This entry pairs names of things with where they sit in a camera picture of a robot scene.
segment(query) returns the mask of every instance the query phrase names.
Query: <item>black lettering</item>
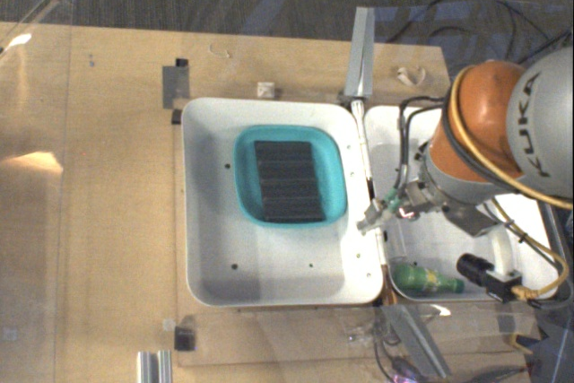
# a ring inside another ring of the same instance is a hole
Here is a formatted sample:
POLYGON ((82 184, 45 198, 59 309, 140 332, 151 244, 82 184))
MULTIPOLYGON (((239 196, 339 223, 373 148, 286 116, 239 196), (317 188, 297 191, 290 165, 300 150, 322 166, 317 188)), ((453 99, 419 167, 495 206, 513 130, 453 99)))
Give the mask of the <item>black lettering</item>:
POLYGON ((518 110, 520 110, 520 118, 518 119, 519 125, 528 125, 528 117, 526 116, 526 111, 528 110, 528 105, 530 100, 526 100, 526 104, 523 106, 522 101, 518 103, 518 110))
POLYGON ((530 164, 538 170, 538 174, 540 176, 542 176, 543 178, 550 177, 550 174, 548 174, 546 171, 542 169, 542 164, 540 163, 540 159, 538 157, 536 157, 535 161, 532 161, 531 159, 528 159, 528 161, 530 161, 530 164))
POLYGON ((530 94, 532 93, 532 87, 535 84, 535 80, 540 76, 540 73, 535 74, 533 77, 529 78, 526 81, 526 85, 524 85, 524 89, 522 90, 525 94, 527 94, 528 96, 530 96, 530 94))
POLYGON ((528 133, 527 129, 521 129, 518 131, 518 134, 524 136, 528 141, 528 147, 524 149, 524 153, 526 155, 532 155, 535 152, 535 148, 532 146, 532 140, 530 139, 530 133, 528 133))

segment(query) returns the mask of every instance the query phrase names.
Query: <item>black cylinder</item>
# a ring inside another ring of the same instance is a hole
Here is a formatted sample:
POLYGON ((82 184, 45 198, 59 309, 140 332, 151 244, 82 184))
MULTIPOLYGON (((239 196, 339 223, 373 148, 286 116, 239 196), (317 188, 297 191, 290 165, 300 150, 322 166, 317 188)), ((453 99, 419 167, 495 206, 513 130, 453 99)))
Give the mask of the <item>black cylinder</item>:
POLYGON ((472 254, 463 254, 457 261, 457 271, 471 283, 484 287, 486 272, 494 270, 494 265, 472 254))

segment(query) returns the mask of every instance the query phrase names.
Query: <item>green bottle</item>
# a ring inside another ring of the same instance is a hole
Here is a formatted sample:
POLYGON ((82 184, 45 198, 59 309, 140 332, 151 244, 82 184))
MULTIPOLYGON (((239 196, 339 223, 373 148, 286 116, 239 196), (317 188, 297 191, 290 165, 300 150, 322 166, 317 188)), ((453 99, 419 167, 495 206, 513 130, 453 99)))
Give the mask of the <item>green bottle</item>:
POLYGON ((393 268, 392 275, 396 287, 401 291, 461 293, 465 289, 463 281, 422 266, 398 264, 393 268))

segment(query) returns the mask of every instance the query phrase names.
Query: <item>wooden table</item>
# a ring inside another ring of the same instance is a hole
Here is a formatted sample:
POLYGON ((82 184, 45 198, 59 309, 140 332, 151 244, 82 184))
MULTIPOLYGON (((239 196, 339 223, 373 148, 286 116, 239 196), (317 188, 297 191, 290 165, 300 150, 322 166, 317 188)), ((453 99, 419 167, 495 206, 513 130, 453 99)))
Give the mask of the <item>wooden table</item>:
MULTIPOLYGON (((0 32, 8 27, 0 24, 0 32)), ((170 323, 166 319, 178 322, 189 314, 223 318, 219 310, 197 304, 185 285, 180 132, 170 123, 170 110, 162 106, 161 68, 173 65, 176 57, 189 59, 193 98, 255 98, 257 82, 265 81, 275 82, 285 100, 335 102, 344 86, 350 44, 65 26, 42 26, 32 40, 35 42, 26 47, 36 51, 0 61, 0 72, 2 65, 4 70, 25 70, 28 74, 41 73, 47 65, 64 68, 68 56, 56 51, 61 51, 68 41, 70 73, 65 89, 67 111, 62 122, 65 151, 57 156, 49 171, 28 172, 42 177, 35 182, 36 187, 40 183, 46 190, 57 189, 59 165, 64 172, 63 193, 61 213, 58 207, 58 212, 51 214, 50 224, 44 228, 45 240, 13 238, 11 251, 36 244, 37 252, 52 260, 28 273, 38 285, 56 286, 48 289, 51 293, 47 302, 53 301, 57 308, 44 311, 34 325, 21 325, 22 339, 14 342, 8 352, 25 356, 23 349, 41 344, 38 354, 43 358, 14 365, 12 373, 6 373, 6 381, 18 380, 22 367, 34 376, 30 381, 135 381, 138 351, 172 349, 173 333, 165 330, 170 323), (56 250, 59 257, 54 257, 56 250), (38 326, 55 333, 31 334, 38 326)), ((374 103, 394 104, 420 93, 438 96, 448 87, 438 48, 377 45, 374 77, 374 103), (404 86, 396 79, 398 67, 416 69, 420 62, 425 63, 428 74, 420 88, 404 86)), ((43 94, 50 102, 65 103, 50 99, 51 91, 62 94, 62 88, 55 91, 49 82, 46 88, 28 95, 22 94, 22 82, 16 86, 12 91, 25 100, 43 94)), ((30 124, 42 131, 49 129, 50 120, 31 118, 30 124)), ((22 157, 40 147, 34 145, 31 137, 20 144, 19 152, 10 152, 4 159, 22 157)), ((4 198, 13 193, 6 188, 0 191, 4 198)), ((37 201, 42 209, 47 202, 56 200, 57 205, 58 193, 50 196, 29 192, 28 188, 23 190, 22 196, 31 203, 37 201)), ((18 231, 17 224, 13 231, 18 231)), ((257 322, 259 328, 254 331, 245 328, 245 316, 241 313, 226 314, 231 315, 231 323, 232 315, 237 314, 239 323, 229 330, 230 339, 221 350, 213 351, 216 359, 204 363, 236 363, 198 366, 191 354, 175 356, 174 382, 371 381, 380 376, 372 352, 356 351, 358 348, 347 355, 329 351, 326 355, 334 356, 329 360, 315 356, 314 361, 269 362, 277 351, 277 342, 272 340, 267 343, 267 354, 257 362, 252 356, 261 355, 262 342, 253 337, 268 338, 265 325, 257 322)), ((300 313, 297 326, 309 321, 306 314, 300 313)), ((321 320, 340 323, 337 314, 325 313, 321 320)), ((290 327, 289 321, 284 327, 290 327)), ((308 331, 312 340, 312 328, 308 331)), ((294 339, 289 330, 284 332, 294 339)), ((208 333, 209 330, 198 330, 200 337, 208 333)), ((304 336, 295 338, 307 340, 304 336)), ((474 353, 471 358, 467 354, 471 351, 459 353, 449 363, 464 368, 473 362, 480 368, 516 364, 522 359, 515 353, 489 353, 482 358, 474 353)))

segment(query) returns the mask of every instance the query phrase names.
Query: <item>yellow cable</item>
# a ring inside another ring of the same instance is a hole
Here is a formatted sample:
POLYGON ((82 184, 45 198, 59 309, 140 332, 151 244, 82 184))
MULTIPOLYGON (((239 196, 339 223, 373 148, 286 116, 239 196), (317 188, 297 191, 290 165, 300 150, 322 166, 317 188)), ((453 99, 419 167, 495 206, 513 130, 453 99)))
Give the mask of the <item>yellow cable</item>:
POLYGON ((498 202, 498 200, 496 198, 492 199, 492 204, 494 205, 496 210, 500 213, 502 218, 506 221, 506 223, 512 225, 512 228, 517 233, 520 234, 520 237, 522 239, 524 239, 524 240, 528 241, 528 243, 536 246, 537 248, 539 248, 540 250, 542 250, 543 252, 548 254, 550 257, 552 257, 554 260, 556 260, 560 265, 562 265, 562 273, 560 273, 558 278, 556 278, 550 284, 544 286, 542 289, 530 289, 530 288, 525 287, 523 285, 519 285, 519 286, 514 286, 512 288, 512 293, 514 293, 514 295, 516 295, 519 300, 522 300, 522 301, 532 300, 532 299, 536 299, 536 298, 540 297, 541 295, 546 294, 547 292, 551 291, 554 288, 557 288, 562 283, 564 283, 566 281, 566 279, 568 278, 568 274, 570 272, 570 269, 568 267, 568 264, 566 263, 566 260, 564 260, 562 257, 560 257, 558 254, 556 254, 552 250, 548 249, 546 246, 540 244, 535 239, 528 236, 528 234, 524 230, 522 230, 520 227, 518 227, 518 225, 516 225, 512 221, 512 219, 510 219, 510 216, 506 213, 506 211, 504 211, 504 209, 502 208, 502 206, 500 205, 500 203, 498 202))
POLYGON ((544 193, 540 193, 531 187, 521 184, 516 179, 512 178, 509 174, 501 170, 492 161, 486 158, 476 147, 474 142, 471 140, 470 136, 466 132, 465 125, 460 116, 460 108, 458 107, 458 92, 460 90, 460 84, 463 81, 465 73, 471 67, 463 69, 460 74, 458 74, 456 80, 452 85, 451 97, 450 97, 450 113, 452 114, 454 126, 457 128, 460 136, 463 139, 463 146, 465 146, 472 155, 485 167, 496 174, 501 180, 505 181, 507 184, 519 190, 523 194, 530 196, 533 199, 544 201, 549 205, 558 206, 564 209, 572 209, 572 203, 562 200, 560 198, 555 198, 553 196, 548 196, 544 193))

